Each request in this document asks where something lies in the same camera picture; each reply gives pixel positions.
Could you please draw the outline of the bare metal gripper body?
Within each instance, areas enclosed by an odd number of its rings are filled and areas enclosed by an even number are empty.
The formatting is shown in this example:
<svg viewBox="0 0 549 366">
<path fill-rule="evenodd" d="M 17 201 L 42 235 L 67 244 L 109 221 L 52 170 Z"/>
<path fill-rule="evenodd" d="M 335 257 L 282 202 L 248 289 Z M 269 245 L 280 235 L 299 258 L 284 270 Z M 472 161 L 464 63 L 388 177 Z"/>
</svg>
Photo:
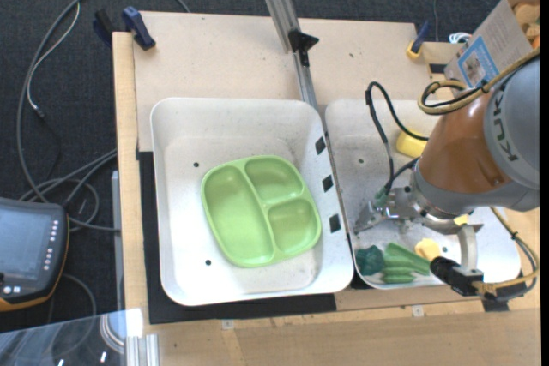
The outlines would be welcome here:
<svg viewBox="0 0 549 366">
<path fill-rule="evenodd" d="M 376 198 L 384 220 L 399 226 L 402 220 L 421 225 L 440 234 L 455 234 L 455 215 L 429 202 L 415 187 L 393 188 Z"/>
</svg>

